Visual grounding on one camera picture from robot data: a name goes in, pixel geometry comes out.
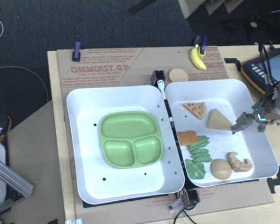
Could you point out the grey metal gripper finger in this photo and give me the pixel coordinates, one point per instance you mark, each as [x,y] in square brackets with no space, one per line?
[242,123]
[262,126]

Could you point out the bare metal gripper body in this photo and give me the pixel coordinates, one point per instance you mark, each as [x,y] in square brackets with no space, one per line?
[276,116]

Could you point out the tan cheese wedge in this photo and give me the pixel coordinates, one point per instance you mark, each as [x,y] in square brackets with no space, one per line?
[217,122]

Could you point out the white plastic tray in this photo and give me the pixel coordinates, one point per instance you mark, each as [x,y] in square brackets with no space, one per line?
[224,92]
[92,183]

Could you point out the tan croissant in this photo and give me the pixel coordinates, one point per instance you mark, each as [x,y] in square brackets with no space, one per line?
[237,164]

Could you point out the pizza slice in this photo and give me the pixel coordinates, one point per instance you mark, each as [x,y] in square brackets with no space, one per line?
[196,109]

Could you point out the round tan bread roll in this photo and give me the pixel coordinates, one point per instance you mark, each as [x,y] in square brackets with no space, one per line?
[220,169]

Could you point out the green pea pods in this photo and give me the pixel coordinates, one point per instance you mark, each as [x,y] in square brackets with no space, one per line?
[200,152]

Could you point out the orange toast slice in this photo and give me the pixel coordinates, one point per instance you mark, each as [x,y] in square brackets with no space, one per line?
[187,137]

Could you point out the green lettuce leaf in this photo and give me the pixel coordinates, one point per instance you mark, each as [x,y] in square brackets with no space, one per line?
[195,170]

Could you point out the thin black and white rod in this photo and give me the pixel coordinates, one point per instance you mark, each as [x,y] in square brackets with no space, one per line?
[167,107]

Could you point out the yellow banana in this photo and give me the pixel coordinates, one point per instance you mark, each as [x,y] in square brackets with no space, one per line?
[197,58]

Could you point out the round tan biscuit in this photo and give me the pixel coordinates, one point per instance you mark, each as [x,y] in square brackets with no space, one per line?
[178,75]

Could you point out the green divided plate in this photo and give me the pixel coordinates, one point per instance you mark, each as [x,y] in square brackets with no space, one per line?
[129,126]

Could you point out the brown cardboard board red print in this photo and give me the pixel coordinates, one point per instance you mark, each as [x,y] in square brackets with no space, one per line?
[104,68]

